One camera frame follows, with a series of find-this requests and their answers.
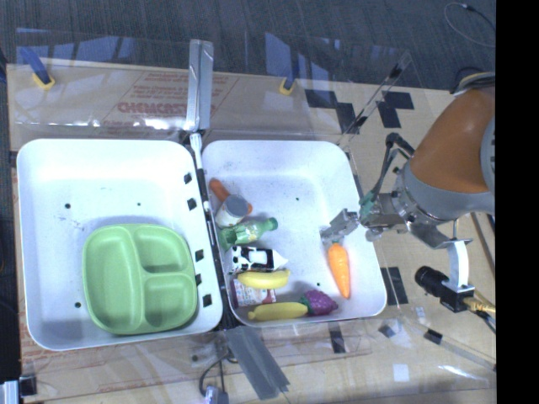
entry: carrot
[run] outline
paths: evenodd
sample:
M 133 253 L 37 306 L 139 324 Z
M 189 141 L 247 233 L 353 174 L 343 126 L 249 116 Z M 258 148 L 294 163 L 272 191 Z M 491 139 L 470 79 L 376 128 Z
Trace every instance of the carrot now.
M 211 191 L 217 196 L 217 198 L 224 202 L 225 199 L 230 196 L 230 193 L 228 192 L 227 188 L 222 185 L 222 182 L 219 181 L 217 178 L 212 178 L 210 180 L 210 189 Z M 248 204 L 247 206 L 247 214 L 251 214 L 251 211 L 253 210 L 253 206 L 251 204 Z
M 344 298 L 350 298 L 350 266 L 344 247 L 334 242 L 328 250 L 329 267 Z

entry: green plate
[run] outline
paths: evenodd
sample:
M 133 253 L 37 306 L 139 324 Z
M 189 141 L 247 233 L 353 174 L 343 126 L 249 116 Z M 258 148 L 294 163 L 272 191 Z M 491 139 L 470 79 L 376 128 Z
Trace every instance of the green plate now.
M 189 246 L 158 225 L 100 227 L 83 248 L 83 282 L 96 325 L 120 335 L 180 327 L 198 295 Z

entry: yellow banana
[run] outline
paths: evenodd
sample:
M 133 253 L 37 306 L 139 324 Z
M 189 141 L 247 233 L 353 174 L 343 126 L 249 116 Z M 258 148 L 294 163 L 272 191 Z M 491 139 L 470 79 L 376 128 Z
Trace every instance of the yellow banana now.
M 278 269 L 271 272 L 246 271 L 238 274 L 237 279 L 241 284 L 255 289 L 279 289 L 288 283 L 289 275 L 289 269 Z
M 247 314 L 249 320 L 268 321 L 295 319 L 307 314 L 307 306 L 299 302 L 274 302 L 257 306 Z

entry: green bottle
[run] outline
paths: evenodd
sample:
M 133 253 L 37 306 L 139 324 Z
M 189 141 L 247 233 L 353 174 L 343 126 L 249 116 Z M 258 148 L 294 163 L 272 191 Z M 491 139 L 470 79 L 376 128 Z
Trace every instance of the green bottle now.
M 269 218 L 264 221 L 245 221 L 231 227 L 223 227 L 218 232 L 219 243 L 224 251 L 232 246 L 249 244 L 257 241 L 267 231 L 277 229 L 277 220 Z

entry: gray carpet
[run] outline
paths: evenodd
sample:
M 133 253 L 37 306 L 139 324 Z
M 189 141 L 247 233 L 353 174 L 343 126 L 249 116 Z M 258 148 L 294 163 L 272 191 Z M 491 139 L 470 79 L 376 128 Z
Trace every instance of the gray carpet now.
M 496 0 L 0 0 L 0 47 L 15 61 L 18 28 L 202 39 L 214 43 L 217 71 L 265 74 L 264 34 L 314 36 L 408 50 L 423 87 L 449 90 L 470 72 L 495 70 L 495 20 Z M 352 77 L 381 81 L 368 71 Z M 0 382 L 18 376 L 7 115 L 0 84 Z

